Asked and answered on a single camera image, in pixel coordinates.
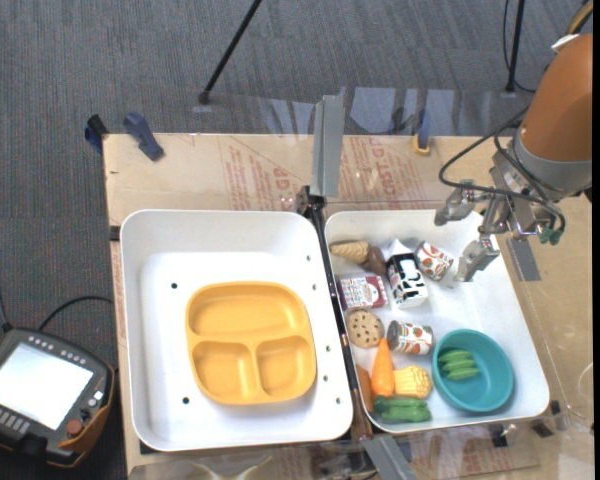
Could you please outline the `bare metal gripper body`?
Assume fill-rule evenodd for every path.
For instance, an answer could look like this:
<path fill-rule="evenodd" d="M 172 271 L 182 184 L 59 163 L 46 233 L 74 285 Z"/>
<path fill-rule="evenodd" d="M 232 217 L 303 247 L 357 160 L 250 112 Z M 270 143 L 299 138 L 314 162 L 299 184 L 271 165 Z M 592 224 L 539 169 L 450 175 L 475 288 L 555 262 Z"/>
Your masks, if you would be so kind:
<path fill-rule="evenodd" d="M 530 180 L 512 153 L 497 151 L 490 173 L 494 187 L 481 227 L 483 233 L 509 232 L 516 240 L 535 235 L 540 241 L 559 241 L 563 214 L 540 185 Z"/>

